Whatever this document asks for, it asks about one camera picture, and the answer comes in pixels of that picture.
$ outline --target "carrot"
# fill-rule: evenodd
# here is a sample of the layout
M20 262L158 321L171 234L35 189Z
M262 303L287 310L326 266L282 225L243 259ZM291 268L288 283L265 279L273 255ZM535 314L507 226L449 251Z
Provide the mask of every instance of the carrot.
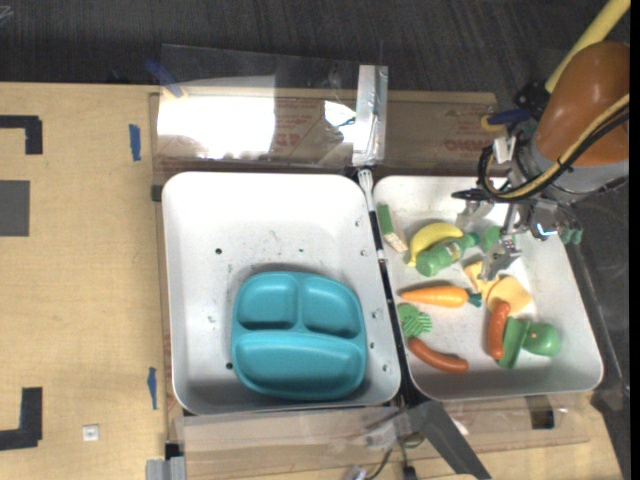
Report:
M409 350L428 365L447 373L465 373L469 369L466 359L446 356L427 347L419 338L411 338L407 342Z
M400 297L411 302L421 302L446 308L459 308L466 302L470 302L476 307L482 305L482 296L479 293L469 295L469 292L464 288L453 285L427 286L403 292Z
M487 327L487 349L489 355L495 360L502 359L504 356L502 337L509 313L511 313L511 305L505 301L500 301L491 312Z

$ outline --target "dark background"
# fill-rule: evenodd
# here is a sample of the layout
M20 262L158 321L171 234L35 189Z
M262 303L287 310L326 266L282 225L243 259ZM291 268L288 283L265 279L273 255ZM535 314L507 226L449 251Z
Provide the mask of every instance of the dark background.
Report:
M0 0L0 81L156 83L163 44L389 67L389 88L493 92L553 72L608 0ZM609 39L630 42L630 13ZM0 98L11 97L0 92ZM606 365L594 404L630 477L628 184L578 208L569 251Z

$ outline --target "teal plate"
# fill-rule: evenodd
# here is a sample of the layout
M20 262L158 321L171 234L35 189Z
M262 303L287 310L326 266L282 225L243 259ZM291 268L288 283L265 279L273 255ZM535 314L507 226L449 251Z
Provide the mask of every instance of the teal plate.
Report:
M344 398L364 378L367 348L358 297L344 284L301 272L265 272L241 287L231 355L240 381L278 398Z

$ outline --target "wooden tabletop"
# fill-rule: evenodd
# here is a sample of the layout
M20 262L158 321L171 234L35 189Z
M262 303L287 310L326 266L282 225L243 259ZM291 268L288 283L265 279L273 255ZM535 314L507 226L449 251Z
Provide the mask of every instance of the wooden tabletop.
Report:
M43 123L41 155L25 154L24 130L0 129L0 180L29 181L30 188L28 236L0 236L0 429L19 427L23 388L43 393L42 439L37 447L0 451L0 478L143 479L147 460L164 457L167 397L150 195L149 100L156 93L154 86L0 83L0 115ZM136 127L139 159L131 147ZM472 434L469 441L496 479L622 478L588 397L575 398L568 413L578 426L556 442L537 434L524 446L524 436L504 433L485 441ZM402 478L393 457L378 478ZM456 477L441 458L423 457L432 455L411 451L419 478L471 478ZM337 468L273 478L343 475Z

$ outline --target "green bottle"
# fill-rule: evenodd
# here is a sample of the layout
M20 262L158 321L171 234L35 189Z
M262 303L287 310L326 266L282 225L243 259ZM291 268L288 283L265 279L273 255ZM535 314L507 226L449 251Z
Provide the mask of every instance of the green bottle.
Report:
M465 233L460 238L443 240L418 254L416 269L423 276L435 276L443 268L462 258L462 255L469 247L479 243L480 237L473 232Z

